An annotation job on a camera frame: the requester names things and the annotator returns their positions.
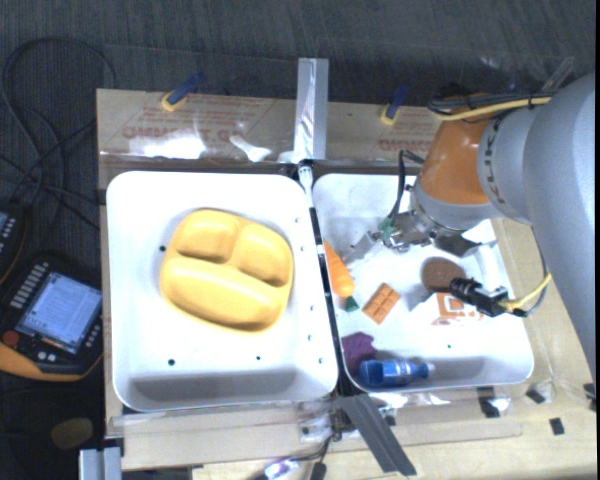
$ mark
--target blue cylinder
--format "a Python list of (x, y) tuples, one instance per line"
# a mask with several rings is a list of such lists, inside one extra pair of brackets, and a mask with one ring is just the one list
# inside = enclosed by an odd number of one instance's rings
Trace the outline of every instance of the blue cylinder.
[(370, 359), (360, 363), (360, 379), (370, 388), (406, 386), (415, 379), (426, 379), (429, 366), (406, 359)]

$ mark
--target purple object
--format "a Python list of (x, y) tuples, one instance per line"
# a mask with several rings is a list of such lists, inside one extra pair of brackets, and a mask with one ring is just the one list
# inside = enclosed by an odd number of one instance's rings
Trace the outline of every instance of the purple object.
[(363, 332), (357, 332), (342, 338), (344, 362), (351, 375), (358, 374), (362, 361), (376, 357), (377, 350), (373, 348), (372, 342), (373, 336)]

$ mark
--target blue clip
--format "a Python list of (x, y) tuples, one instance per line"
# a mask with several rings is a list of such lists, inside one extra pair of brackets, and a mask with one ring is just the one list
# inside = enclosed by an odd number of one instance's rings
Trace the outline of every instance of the blue clip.
[(391, 98), (391, 103), (384, 106), (382, 109), (382, 115), (380, 119), (384, 124), (393, 124), (396, 122), (396, 117), (398, 117), (398, 109), (404, 103), (404, 100), (407, 98), (407, 86), (405, 84), (400, 84), (396, 91), (393, 93), (393, 98)]
[(184, 103), (187, 94), (195, 92), (206, 80), (202, 71), (187, 78), (173, 91), (164, 95), (162, 98), (162, 107), (169, 112), (173, 112)]

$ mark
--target yellow plate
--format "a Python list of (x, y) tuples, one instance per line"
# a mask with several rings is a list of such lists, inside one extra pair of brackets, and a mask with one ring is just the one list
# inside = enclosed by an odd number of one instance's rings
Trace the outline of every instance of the yellow plate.
[(252, 220), (196, 210), (176, 228), (160, 271), (160, 292), (207, 322), (262, 331), (282, 316), (293, 281), (287, 241)]

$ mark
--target brown oval object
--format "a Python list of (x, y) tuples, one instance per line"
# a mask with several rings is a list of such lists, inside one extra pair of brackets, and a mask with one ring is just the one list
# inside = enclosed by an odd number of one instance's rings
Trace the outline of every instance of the brown oval object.
[(446, 258), (429, 258), (420, 271), (422, 284), (431, 292), (448, 292), (455, 277), (466, 277), (466, 273), (460, 265)]

